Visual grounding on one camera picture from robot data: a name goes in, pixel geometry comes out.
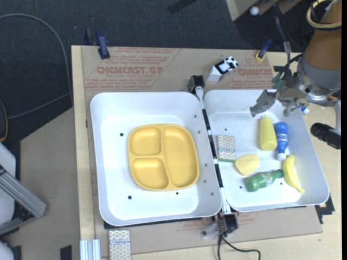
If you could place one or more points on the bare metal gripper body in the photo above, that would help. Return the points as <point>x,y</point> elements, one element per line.
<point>294,93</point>

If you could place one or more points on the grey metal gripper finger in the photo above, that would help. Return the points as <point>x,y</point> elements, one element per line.
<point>291,106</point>
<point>263,101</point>

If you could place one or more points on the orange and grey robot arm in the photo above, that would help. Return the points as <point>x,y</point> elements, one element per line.
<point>324,53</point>

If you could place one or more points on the white plastic tray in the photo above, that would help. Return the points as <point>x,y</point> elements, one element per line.
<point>114,150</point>
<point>238,118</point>

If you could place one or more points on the yellow squeeze bottle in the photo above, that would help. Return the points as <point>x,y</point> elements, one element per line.
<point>268,135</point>

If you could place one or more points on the blue bottle white cap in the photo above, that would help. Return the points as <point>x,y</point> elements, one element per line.
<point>282,139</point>

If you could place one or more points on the black and white cow carton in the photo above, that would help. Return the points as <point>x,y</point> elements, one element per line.
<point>223,70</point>

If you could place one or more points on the orange patterned white carton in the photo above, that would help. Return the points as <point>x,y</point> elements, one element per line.
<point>225,147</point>
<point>119,244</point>

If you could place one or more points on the thin black and white rod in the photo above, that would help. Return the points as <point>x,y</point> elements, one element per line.
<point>210,137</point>

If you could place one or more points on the pale yellow chip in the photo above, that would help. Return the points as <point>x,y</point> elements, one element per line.
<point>247,164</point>

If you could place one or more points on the yellow banana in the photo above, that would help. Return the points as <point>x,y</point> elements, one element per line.
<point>291,173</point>

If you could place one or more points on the green bottle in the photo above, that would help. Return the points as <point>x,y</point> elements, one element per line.
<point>259,181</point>

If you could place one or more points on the white ball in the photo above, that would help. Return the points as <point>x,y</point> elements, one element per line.
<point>254,10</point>

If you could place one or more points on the yellow divided plate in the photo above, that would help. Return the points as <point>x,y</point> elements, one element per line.
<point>179,156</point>

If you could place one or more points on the brown cardboard board red print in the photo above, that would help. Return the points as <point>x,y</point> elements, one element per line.
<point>135,72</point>

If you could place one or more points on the black cylinder on white bracket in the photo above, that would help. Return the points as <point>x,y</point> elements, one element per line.
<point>325,135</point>

